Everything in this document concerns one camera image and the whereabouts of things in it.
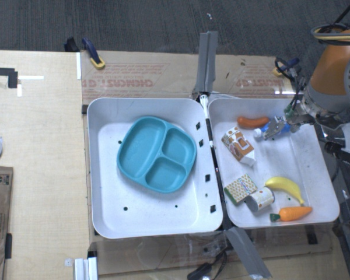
white tray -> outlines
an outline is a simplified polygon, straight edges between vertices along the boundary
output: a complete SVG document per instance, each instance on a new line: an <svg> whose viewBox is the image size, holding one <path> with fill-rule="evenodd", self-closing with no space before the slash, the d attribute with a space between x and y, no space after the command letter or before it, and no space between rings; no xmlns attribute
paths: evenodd
<svg viewBox="0 0 350 280"><path fill-rule="evenodd" d="M313 126L303 125L294 134L260 142L254 139L252 130L241 128L255 150L257 161L252 167L238 162L221 141L227 130L237 126L238 116L284 116L289 102L288 99L216 99L209 104L213 142L224 187L244 173L248 173L258 188L273 176L283 176L299 185L305 205L313 207L313 211L300 220L270 222L270 213L277 214L282 207L298 206L297 200L282 191L274 191L275 202L252 213L244 202L236 206L226 196L229 218L241 228L332 222L339 215L340 206Z"/></svg>
<svg viewBox="0 0 350 280"><path fill-rule="evenodd" d="M183 129L197 145L188 179L170 194L127 179L117 167L118 142L138 118L149 115ZM89 105L87 119L92 220L100 235L120 239L210 232L220 227L223 213L200 104L191 99L101 98Z"/></svg>

yellow banana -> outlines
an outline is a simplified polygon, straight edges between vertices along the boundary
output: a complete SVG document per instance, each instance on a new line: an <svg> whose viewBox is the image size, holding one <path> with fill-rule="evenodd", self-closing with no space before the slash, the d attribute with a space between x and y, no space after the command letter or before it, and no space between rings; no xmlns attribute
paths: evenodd
<svg viewBox="0 0 350 280"><path fill-rule="evenodd" d="M264 185L273 190L283 190L287 192L291 196L297 198L301 205L305 203L305 201L302 199L301 190L299 186L294 181L286 177L271 177L265 182Z"/></svg>

dark background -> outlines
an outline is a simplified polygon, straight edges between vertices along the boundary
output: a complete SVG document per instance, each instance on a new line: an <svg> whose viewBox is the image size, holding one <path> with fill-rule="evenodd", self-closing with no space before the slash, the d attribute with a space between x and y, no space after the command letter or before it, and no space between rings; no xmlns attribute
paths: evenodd
<svg viewBox="0 0 350 280"><path fill-rule="evenodd" d="M64 51L73 36L98 50L198 53L219 32L218 54L299 57L311 74L325 46L310 29L350 0L0 0L0 50ZM350 25L350 12L342 23Z"/></svg>

light wood surface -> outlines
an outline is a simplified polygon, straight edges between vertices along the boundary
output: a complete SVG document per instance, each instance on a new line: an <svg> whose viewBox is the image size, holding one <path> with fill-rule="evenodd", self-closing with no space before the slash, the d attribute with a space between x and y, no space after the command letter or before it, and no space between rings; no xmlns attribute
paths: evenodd
<svg viewBox="0 0 350 280"><path fill-rule="evenodd" d="M24 80L23 96L0 76L0 166L12 166L6 279L72 279L66 258L89 246L81 82L65 52L0 51L0 67Z"/></svg>

can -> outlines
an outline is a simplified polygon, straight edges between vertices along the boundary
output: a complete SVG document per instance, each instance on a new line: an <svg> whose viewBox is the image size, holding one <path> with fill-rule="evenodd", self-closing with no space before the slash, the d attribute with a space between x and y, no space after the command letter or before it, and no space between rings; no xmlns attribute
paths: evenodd
<svg viewBox="0 0 350 280"><path fill-rule="evenodd" d="M268 187L263 187L250 194L245 202L252 212L258 212L275 201L275 195Z"/></svg>

